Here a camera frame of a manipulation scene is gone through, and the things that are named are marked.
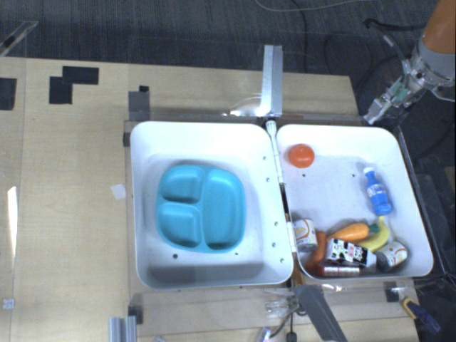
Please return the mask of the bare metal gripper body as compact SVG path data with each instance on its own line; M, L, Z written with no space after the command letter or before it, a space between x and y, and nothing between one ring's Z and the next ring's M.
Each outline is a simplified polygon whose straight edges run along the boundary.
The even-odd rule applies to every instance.
M413 56L403 63L403 73L385 94L388 108L408 108L425 93L453 102L453 66L449 61Z

